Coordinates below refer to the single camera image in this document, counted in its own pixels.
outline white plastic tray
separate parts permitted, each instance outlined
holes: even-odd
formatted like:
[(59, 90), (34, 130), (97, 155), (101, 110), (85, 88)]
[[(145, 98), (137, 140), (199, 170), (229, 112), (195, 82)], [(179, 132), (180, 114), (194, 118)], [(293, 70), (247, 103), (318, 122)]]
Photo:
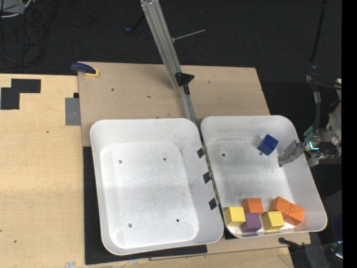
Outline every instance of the white plastic tray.
[(199, 131), (184, 118), (101, 120), (90, 131), (104, 246), (126, 255), (218, 241), (223, 221)]
[[(257, 237), (279, 233), (321, 231), (327, 216), (304, 155), (279, 167), (278, 156), (298, 141), (294, 125), (282, 116), (217, 116), (202, 121), (201, 131), (224, 209), (241, 206), (246, 198), (261, 198), (264, 211), (277, 196), (305, 209), (302, 223), (286, 224), (279, 232), (242, 233), (240, 227), (227, 227), (236, 237)], [(270, 134), (278, 140), (269, 155), (259, 154), (262, 138)]]

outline blue handle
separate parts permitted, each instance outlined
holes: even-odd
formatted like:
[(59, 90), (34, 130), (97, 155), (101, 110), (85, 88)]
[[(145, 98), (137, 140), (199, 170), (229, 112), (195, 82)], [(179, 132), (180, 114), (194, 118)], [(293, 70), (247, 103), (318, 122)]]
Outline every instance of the blue handle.
[(94, 68), (92, 68), (89, 65), (86, 64), (82, 64), (82, 63), (75, 63), (73, 62), (71, 64), (71, 70), (75, 70), (75, 71), (80, 71), (81, 73), (89, 73), (89, 74), (95, 74), (96, 71)]

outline black clamp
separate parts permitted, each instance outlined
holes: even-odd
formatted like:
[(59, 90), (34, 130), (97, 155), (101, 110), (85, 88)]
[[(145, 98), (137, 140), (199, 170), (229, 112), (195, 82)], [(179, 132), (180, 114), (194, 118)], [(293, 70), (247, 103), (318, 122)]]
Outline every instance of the black clamp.
[(194, 75), (185, 74), (185, 73), (176, 73), (175, 78), (179, 87), (184, 87), (186, 94), (190, 94), (189, 82), (194, 79)]

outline wooden table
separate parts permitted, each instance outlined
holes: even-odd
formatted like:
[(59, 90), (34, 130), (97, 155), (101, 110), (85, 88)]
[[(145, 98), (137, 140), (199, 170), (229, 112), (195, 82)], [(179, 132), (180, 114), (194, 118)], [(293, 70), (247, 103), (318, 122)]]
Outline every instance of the wooden table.
[[(156, 115), (166, 112), (170, 116), (165, 117), (182, 117), (180, 98), (165, 82), (163, 65), (88, 64), (99, 68), (102, 80), (105, 74), (110, 74), (111, 85), (99, 87), (100, 91), (109, 89), (114, 93), (116, 90), (119, 94), (119, 88), (125, 90), (127, 98), (113, 102), (115, 105), (120, 101), (123, 118), (133, 117), (132, 112), (136, 112), (135, 118), (140, 118), (140, 111), (147, 112), (145, 118), (162, 117)], [(269, 114), (255, 69), (183, 66), (182, 70), (196, 76), (190, 90), (199, 121), (211, 114)], [(95, 101), (91, 96), (90, 83), (87, 88), (81, 83), (79, 88), (81, 74), (0, 74), (0, 87), (11, 87), (11, 79), (15, 78), (40, 79), (41, 93), (21, 93), (19, 110), (0, 110), (0, 266), (64, 268), (70, 261), (74, 262), (75, 268), (129, 266), (128, 261), (89, 266), (85, 265), (84, 258), (83, 146), (88, 145), (88, 139), (83, 132), (102, 114), (109, 118), (118, 117), (101, 110), (86, 109), (92, 103), (100, 106), (101, 101)], [(133, 83), (124, 83), (126, 78)], [(121, 87), (113, 85), (113, 80), (114, 83), (121, 81)], [(131, 85), (138, 80), (146, 84), (140, 83), (141, 90), (134, 92)], [(73, 97), (78, 91), (83, 131), (81, 126), (66, 126), (65, 123), (65, 98)], [(82, 108), (83, 102), (90, 97), (93, 102)], [(146, 103), (135, 108), (133, 101), (141, 99)], [(107, 100), (113, 99), (103, 97), (103, 102)], [(149, 102), (158, 106), (165, 104), (165, 110), (153, 112), (154, 107)], [(277, 239), (274, 235), (229, 241), (222, 238), (207, 245), (205, 255), (140, 259), (137, 266), (292, 266), (288, 248)], [(310, 236), (307, 232), (291, 233), (289, 240), (309, 244)]]

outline block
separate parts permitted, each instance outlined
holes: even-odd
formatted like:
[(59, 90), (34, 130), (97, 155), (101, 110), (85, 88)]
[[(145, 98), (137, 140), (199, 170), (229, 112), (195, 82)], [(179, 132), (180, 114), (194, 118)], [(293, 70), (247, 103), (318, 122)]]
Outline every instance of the block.
[(262, 222), (266, 232), (278, 231), (285, 225), (283, 215), (280, 211), (265, 212), (262, 215)]
[(303, 220), (305, 210), (296, 204), (291, 204), (289, 215), (284, 217), (284, 221), (293, 226), (298, 225)]
[(224, 217), (227, 226), (241, 226), (245, 222), (243, 207), (227, 207)]
[(245, 213), (264, 213), (263, 204), (261, 198), (248, 198), (242, 203)]
[(258, 150), (269, 156), (269, 154), (274, 151), (278, 143), (279, 143), (278, 140), (276, 140), (274, 137), (270, 136), (269, 134), (266, 134), (264, 139), (260, 142), (258, 146)]
[(282, 213), (283, 218), (287, 217), (290, 212), (291, 202), (282, 197), (277, 197), (270, 203), (269, 211), (278, 210)]
[(259, 213), (245, 213), (245, 222), (240, 226), (243, 233), (257, 232), (262, 228)]

